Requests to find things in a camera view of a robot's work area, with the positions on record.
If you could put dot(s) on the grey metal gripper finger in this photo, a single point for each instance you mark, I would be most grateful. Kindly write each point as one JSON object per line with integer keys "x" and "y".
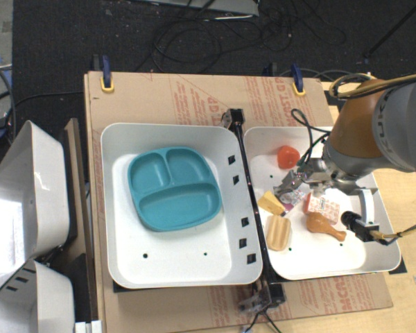
{"x": 281, "y": 188}
{"x": 290, "y": 177}

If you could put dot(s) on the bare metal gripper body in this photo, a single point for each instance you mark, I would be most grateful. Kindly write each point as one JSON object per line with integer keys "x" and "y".
{"x": 317, "y": 173}

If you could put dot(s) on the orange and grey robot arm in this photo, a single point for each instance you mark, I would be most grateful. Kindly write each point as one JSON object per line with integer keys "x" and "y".
{"x": 374, "y": 130}

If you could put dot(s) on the white and pink packet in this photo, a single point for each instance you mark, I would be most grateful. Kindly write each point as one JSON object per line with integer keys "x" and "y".
{"x": 293, "y": 200}

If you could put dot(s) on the yellow cheese wedge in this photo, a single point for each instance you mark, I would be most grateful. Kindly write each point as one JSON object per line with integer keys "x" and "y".
{"x": 269, "y": 202}

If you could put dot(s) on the orange toy pepper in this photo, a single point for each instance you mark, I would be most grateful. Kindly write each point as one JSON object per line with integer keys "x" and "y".
{"x": 287, "y": 157}

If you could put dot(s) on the thin black rod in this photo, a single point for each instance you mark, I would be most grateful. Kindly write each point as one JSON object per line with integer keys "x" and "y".
{"x": 254, "y": 200}

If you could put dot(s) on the pink and white carton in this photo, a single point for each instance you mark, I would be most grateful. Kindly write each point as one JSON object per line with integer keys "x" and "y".
{"x": 327, "y": 210}

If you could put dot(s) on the tan hot dog bun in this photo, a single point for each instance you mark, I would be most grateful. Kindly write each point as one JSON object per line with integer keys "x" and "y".
{"x": 278, "y": 232}

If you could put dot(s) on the brown chicken drumstick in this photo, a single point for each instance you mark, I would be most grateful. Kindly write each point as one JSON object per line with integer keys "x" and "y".
{"x": 320, "y": 224}

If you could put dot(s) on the blue divided plate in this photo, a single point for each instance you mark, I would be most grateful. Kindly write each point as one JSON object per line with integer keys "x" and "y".
{"x": 175, "y": 191}

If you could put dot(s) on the brown cardboard board red print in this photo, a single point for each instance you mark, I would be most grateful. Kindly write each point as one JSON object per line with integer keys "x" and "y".
{"x": 152, "y": 99}

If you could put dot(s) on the black cylinder on white bracket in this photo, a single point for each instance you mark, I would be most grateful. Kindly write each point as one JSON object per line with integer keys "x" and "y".
{"x": 358, "y": 222}

